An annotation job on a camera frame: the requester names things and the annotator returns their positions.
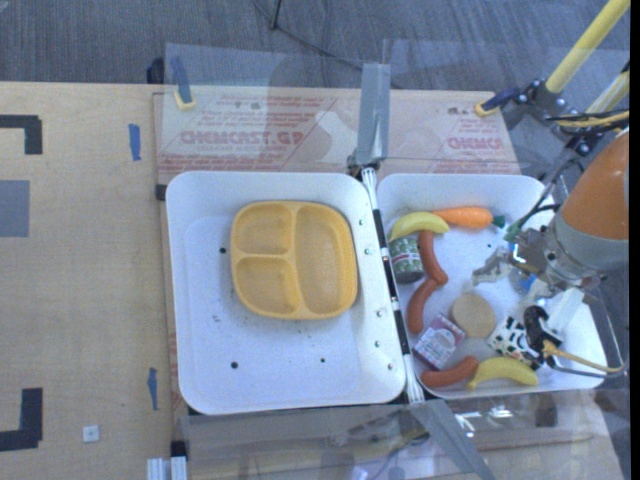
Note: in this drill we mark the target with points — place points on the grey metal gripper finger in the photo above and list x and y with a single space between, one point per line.
494 267

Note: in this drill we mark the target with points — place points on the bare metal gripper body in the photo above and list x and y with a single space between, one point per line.
534 254

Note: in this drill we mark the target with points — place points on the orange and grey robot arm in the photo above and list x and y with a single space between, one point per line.
597 203

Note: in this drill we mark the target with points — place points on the white plastic tray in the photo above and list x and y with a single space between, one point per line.
280 358
470 258

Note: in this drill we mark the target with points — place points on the tan round biscuit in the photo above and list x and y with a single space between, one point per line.
473 315

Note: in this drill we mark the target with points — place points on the orange carrot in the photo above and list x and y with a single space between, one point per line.
465 217

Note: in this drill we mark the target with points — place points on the orange sausage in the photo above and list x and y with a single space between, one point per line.
417 308
431 258
450 374

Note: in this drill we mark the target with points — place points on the black and white cow-print carton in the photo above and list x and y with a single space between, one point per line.
510 340

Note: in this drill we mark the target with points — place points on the green can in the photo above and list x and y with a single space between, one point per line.
406 263

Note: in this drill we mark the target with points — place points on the yellow banana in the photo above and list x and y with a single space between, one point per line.
417 222
505 370

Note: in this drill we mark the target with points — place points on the pink carton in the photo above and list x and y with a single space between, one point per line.
439 342

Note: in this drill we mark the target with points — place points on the black and white thin rod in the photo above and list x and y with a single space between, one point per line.
395 298

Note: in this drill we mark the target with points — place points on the yellow divided plate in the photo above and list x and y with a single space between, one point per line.
320 258

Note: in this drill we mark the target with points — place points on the brown cardboard board, red print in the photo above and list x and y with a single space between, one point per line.
250 138

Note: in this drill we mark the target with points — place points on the black cylinder on white bracket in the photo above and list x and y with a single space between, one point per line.
537 325

